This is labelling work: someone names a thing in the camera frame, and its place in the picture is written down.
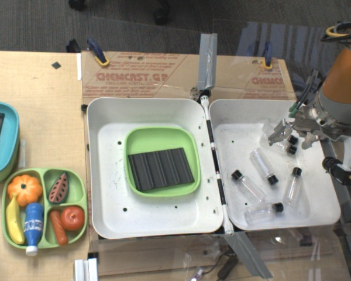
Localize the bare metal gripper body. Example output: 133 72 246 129
291 105 351 143

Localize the clear plastic bottle black cap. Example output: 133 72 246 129
243 202 285 225
261 118 300 146
282 167 303 206
259 132 298 156
230 169 267 205
249 148 280 186

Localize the white plastic tray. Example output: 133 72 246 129
87 97 225 240
208 99 342 232

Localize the black and white thin rod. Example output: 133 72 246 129
199 95 235 235

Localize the green square plate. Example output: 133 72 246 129
124 126 202 198

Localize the brown cardboard board red print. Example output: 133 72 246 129
81 50 335 276

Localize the black office chair base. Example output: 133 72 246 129
68 0 172 26

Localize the green divided plate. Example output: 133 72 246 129
1 167 89 250

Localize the red toy tomato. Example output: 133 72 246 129
60 205 86 232

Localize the toy watermelon slice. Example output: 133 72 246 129
47 172 70 205

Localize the orange toy sausage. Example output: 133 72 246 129
49 210 69 246

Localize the orange toy pumpkin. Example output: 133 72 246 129
6 174 44 208

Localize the blue toy bottle white cap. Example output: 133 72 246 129
23 203 45 257

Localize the blue plate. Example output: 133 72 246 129
0 99 20 177

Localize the green plate stack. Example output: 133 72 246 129
0 145 20 186

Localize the yellow banana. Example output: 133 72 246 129
5 192 26 246

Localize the black cylinder on white bracket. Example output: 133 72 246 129
322 136 351 186

